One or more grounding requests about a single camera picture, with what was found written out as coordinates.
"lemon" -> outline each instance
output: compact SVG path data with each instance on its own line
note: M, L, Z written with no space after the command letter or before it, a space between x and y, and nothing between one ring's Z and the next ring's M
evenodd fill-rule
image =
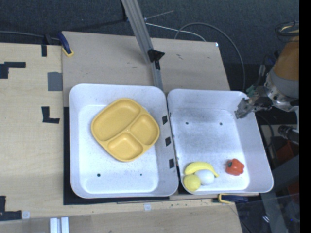
M201 181L195 174L189 174L184 177L184 186L190 192L194 192L201 186Z

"wooden table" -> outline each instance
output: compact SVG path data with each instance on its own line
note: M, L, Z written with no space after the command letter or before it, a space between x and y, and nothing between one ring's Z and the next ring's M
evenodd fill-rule
M9 68L8 79L0 79L0 195L7 196L6 211L29 211L31 218L69 216L72 232L241 232L235 205L212 203L211 196L176 193L167 201L148 202L151 211L144 211L146 202L63 205L63 107L68 106L69 88L98 82L152 85L151 71L144 67L134 37L64 34L75 51L71 59L60 46L47 46L47 56L42 56L41 45L0 44L0 64L26 62L26 68ZM98 39L105 65L86 58L92 55L86 42L88 50L79 49L77 42L87 38ZM155 49L166 53L160 61L166 93L174 88L229 90L215 43L152 41ZM120 54L111 55L112 50ZM79 71L70 75L66 62L74 63ZM90 66L106 74L110 70L110 75L88 79L85 74ZM128 75L120 79L124 69ZM63 91L48 90L52 72L63 74ZM42 122L44 106L59 123ZM23 224L24 220L0 222L0 232L18 232Z

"yellow plate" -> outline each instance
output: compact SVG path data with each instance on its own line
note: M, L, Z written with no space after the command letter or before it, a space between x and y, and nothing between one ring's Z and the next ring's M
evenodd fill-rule
M160 136L155 119L136 101L126 98L100 111L92 120L91 131L109 154L123 162L140 157Z

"white tray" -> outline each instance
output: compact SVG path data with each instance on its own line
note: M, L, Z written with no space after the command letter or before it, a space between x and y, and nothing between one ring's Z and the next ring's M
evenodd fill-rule
M91 133L93 118L108 104L130 98L157 121L160 136L138 159L120 162ZM178 188L178 175L164 93L153 86L79 84L70 104L70 178L82 198L169 196Z
M236 119L234 111L242 98L237 91L175 89L168 94L171 127L183 180L191 163L212 164L220 175L214 183L201 186L195 195L268 192L273 176L262 144L254 113ZM239 176L225 172L227 160L245 164Z

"white egg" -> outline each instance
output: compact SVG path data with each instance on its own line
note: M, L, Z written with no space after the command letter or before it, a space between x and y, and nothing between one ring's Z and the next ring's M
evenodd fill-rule
M215 176L210 170L199 170L195 172L202 185L209 185L214 182Z

